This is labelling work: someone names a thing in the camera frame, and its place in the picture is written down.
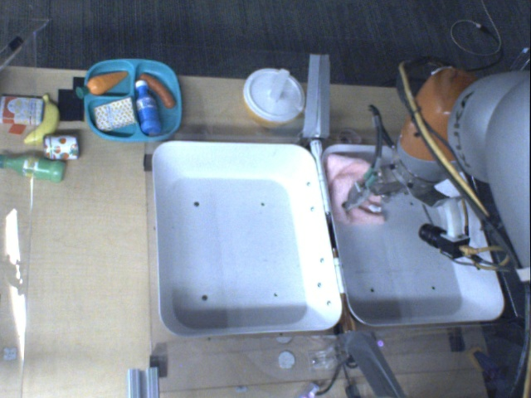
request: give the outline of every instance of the soda can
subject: soda can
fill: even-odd
[[[77,138],[70,135],[45,136],[44,156],[48,159],[77,159],[80,156]]]

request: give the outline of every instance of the toy banana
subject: toy banana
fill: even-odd
[[[43,95],[42,99],[44,100],[42,122],[26,136],[24,139],[25,144],[42,144],[44,136],[54,133],[59,125],[59,108],[50,101],[48,94]]]

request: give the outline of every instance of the dark carpet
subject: dark carpet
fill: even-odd
[[[300,80],[310,53],[330,54],[332,82],[390,85],[397,64],[436,56],[484,73],[508,70],[529,46],[530,0],[485,0],[503,40],[503,57],[456,46],[459,19],[490,24],[480,0],[0,0],[0,17],[49,18],[37,64],[87,69],[112,58],[155,59],[178,75],[244,78],[285,67]],[[479,53],[494,38],[471,25],[455,30]]]

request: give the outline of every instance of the white sink basin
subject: white sink basin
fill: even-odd
[[[178,335],[319,331],[341,314],[313,157],[168,142],[153,156],[159,309]]]

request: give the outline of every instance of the yellow cable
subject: yellow cable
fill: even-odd
[[[465,191],[465,193],[468,195],[468,197],[474,201],[474,203],[478,206],[478,208],[481,210],[481,212],[484,213],[485,216],[489,216],[489,212],[486,210],[486,208],[481,203],[480,199],[475,195],[474,191],[471,189],[470,185],[463,179],[463,177],[457,172],[457,170],[454,168],[454,166],[451,164],[451,162],[448,160],[448,158],[445,156],[445,154],[442,152],[439,145],[436,143],[436,141],[431,136],[430,132],[428,131],[426,124],[424,123],[424,119],[421,116],[420,110],[418,109],[417,102],[415,101],[415,98],[413,97],[411,87],[409,85],[409,79],[407,78],[406,68],[405,68],[406,62],[402,62],[398,69],[400,71],[400,76],[402,77],[402,82],[404,84],[404,90],[406,92],[406,98],[407,102],[411,106],[413,117],[415,118],[415,121],[417,122],[417,127],[419,129],[419,133],[422,135],[422,137],[426,140],[427,145],[431,149],[431,151],[437,156],[439,161],[441,161],[442,165],[445,167],[446,171],[452,176],[452,178],[459,183],[461,188]]]
[[[483,248],[473,248],[472,246],[463,245],[459,247],[459,250],[464,256],[480,254],[481,252],[504,252],[504,248],[501,246],[485,246]]]
[[[474,267],[476,267],[477,269],[486,269],[487,271],[498,271],[499,269],[501,269],[502,267],[506,266],[509,261],[510,261],[510,257],[508,255],[505,256],[504,260],[501,261],[499,264],[497,265],[482,265],[480,264],[479,262],[476,262],[474,260],[472,260],[472,264],[474,265]]]

